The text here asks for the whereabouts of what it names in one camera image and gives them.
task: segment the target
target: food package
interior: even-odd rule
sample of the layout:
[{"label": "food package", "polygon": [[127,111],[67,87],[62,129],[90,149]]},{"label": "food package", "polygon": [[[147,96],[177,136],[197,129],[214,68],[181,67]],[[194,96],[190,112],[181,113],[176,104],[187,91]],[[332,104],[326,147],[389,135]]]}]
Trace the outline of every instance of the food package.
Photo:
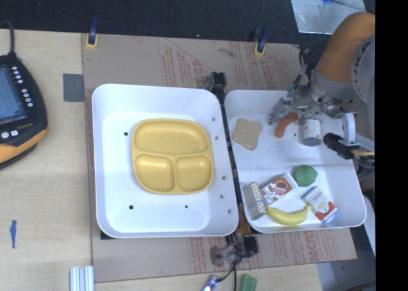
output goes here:
[{"label": "food package", "polygon": [[322,223],[326,223],[337,212],[335,204],[317,186],[306,192],[302,200],[312,206],[312,212]]},{"label": "food package", "polygon": [[252,220],[256,220],[266,213],[265,205],[262,201],[261,191],[258,182],[251,182],[243,188],[245,202]]},{"label": "food package", "polygon": [[266,206],[273,204],[297,187],[292,175],[286,173],[261,188],[261,194]]}]

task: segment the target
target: banana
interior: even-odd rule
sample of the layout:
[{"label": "banana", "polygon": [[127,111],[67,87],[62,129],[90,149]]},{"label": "banana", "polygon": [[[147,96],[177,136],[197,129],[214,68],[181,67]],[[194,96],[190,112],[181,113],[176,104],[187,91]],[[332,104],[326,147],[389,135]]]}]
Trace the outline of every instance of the banana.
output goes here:
[{"label": "banana", "polygon": [[276,223],[282,225],[296,225],[306,220],[307,213],[312,209],[312,206],[306,205],[299,211],[287,213],[278,208],[267,207],[266,213],[269,218]]}]

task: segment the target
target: white tray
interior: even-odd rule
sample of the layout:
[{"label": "white tray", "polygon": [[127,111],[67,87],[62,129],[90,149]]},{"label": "white tray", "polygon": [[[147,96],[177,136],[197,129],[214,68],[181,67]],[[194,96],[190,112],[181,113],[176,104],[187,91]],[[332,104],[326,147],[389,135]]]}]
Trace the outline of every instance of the white tray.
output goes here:
[{"label": "white tray", "polygon": [[[131,134],[145,119],[186,119],[204,127],[214,157],[210,187],[190,195],[145,191],[131,162]],[[92,95],[96,217],[115,238],[228,235],[237,198],[218,99],[203,89],[105,84]]]},{"label": "white tray", "polygon": [[[244,199],[245,215],[249,224],[262,233],[356,227],[363,224],[366,218],[366,207],[352,160],[341,158],[323,142],[315,147],[303,145],[302,132],[297,122],[291,123],[286,128],[282,138],[275,137],[274,131],[278,122],[269,125],[266,116],[272,111],[279,98],[285,97],[286,93],[285,91],[235,90],[226,96],[225,108],[230,135],[240,117],[262,125],[258,146],[253,151],[231,141],[241,190],[247,183],[256,181],[262,185],[284,173],[293,173],[298,165],[306,164],[317,170],[316,181],[309,187],[295,188],[273,206],[288,212],[301,209],[305,204],[300,197],[311,187],[319,186],[337,206],[338,211],[325,224],[309,211],[303,223],[290,227],[275,223],[267,215],[252,220]],[[343,137],[340,120],[330,119],[324,115],[320,116],[319,120],[322,136],[332,132]]]}]

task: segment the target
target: cardboard sheet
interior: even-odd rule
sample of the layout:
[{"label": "cardboard sheet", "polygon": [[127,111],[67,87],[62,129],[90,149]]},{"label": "cardboard sheet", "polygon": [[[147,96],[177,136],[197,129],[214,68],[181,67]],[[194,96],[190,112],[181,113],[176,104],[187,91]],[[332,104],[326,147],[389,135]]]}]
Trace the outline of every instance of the cardboard sheet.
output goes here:
[{"label": "cardboard sheet", "polygon": [[[223,237],[112,239],[96,221],[91,96],[105,83],[200,88],[213,71],[225,72],[226,92],[234,89],[285,90],[300,71],[296,45],[99,35],[96,48],[82,36],[85,113],[91,198],[92,256],[96,282],[205,272],[217,267],[210,252],[227,245]],[[255,269],[355,259],[348,228],[257,234],[259,253],[238,265]]]}]

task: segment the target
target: toy lime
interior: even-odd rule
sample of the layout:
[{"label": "toy lime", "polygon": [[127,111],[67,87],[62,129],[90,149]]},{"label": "toy lime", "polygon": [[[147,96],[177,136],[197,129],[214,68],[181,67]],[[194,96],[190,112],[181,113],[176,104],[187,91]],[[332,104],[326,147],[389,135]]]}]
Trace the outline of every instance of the toy lime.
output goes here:
[{"label": "toy lime", "polygon": [[300,165],[296,167],[293,177],[300,186],[310,186],[316,180],[317,172],[309,165]]}]

